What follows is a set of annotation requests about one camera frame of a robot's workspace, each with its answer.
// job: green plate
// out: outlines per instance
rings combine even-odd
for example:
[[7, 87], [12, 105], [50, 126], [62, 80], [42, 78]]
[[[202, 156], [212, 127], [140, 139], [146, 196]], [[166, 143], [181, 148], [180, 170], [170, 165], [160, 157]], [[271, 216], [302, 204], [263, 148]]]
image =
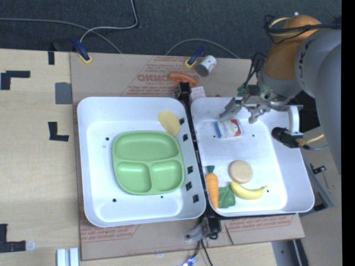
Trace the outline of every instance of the green plate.
[[179, 143], [166, 132], [122, 133], [113, 142], [112, 154], [116, 180], [128, 193], [168, 193], [184, 181]]

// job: cardboard box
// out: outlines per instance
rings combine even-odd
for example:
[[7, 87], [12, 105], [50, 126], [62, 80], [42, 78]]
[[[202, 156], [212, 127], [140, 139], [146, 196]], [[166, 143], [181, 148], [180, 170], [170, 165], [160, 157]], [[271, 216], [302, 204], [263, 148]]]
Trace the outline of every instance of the cardboard box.
[[[175, 83], [167, 78], [170, 71], [194, 76], [207, 96], [233, 97], [245, 81], [250, 61], [219, 59], [218, 66], [209, 76], [200, 77], [184, 66], [186, 57], [99, 53], [91, 56], [93, 61], [84, 64], [76, 53], [70, 54], [82, 260], [194, 249], [196, 243], [186, 242], [184, 233], [194, 228], [199, 223], [198, 219], [108, 228], [88, 222], [83, 210], [76, 108], [82, 99], [89, 96], [169, 96]], [[221, 227], [218, 239], [207, 239], [208, 247], [305, 236], [297, 214], [223, 219]]]

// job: toy carrot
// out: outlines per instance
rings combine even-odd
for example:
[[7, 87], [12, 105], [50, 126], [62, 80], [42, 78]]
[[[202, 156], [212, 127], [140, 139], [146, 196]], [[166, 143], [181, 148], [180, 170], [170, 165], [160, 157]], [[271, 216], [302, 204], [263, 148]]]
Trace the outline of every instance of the toy carrot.
[[207, 166], [208, 174], [205, 176], [206, 187], [214, 209], [218, 208], [218, 178], [213, 173], [215, 166]]

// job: yellow banana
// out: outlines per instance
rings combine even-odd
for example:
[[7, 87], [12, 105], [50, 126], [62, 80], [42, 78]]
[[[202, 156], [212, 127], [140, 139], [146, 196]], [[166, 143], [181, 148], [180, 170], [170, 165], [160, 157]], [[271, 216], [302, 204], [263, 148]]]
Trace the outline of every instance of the yellow banana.
[[258, 189], [247, 189], [239, 183], [232, 181], [231, 189], [236, 196], [242, 199], [258, 199], [263, 195], [264, 191], [267, 190], [267, 186]]

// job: black tape marking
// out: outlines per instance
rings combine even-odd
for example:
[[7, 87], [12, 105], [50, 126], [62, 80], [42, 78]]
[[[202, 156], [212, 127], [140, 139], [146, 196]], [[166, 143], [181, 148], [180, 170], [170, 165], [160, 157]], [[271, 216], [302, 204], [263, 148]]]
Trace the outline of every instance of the black tape marking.
[[11, 78], [6, 76], [5, 73], [1, 73], [0, 80], [0, 90], [9, 90], [11, 85]]
[[49, 51], [48, 52], [48, 65], [54, 65], [55, 60], [54, 60], [54, 52]]
[[0, 224], [0, 253], [17, 252], [26, 250], [26, 241], [6, 241], [7, 224]]
[[72, 104], [72, 85], [68, 83], [55, 83], [55, 104]]
[[31, 71], [6, 71], [6, 76], [10, 78], [29, 78]]
[[57, 122], [48, 122], [49, 127], [49, 139], [54, 141], [63, 141], [68, 142], [69, 135], [58, 135], [58, 123]]
[[11, 78], [29, 78], [30, 71], [6, 71], [1, 73], [0, 90], [9, 90], [11, 86]]

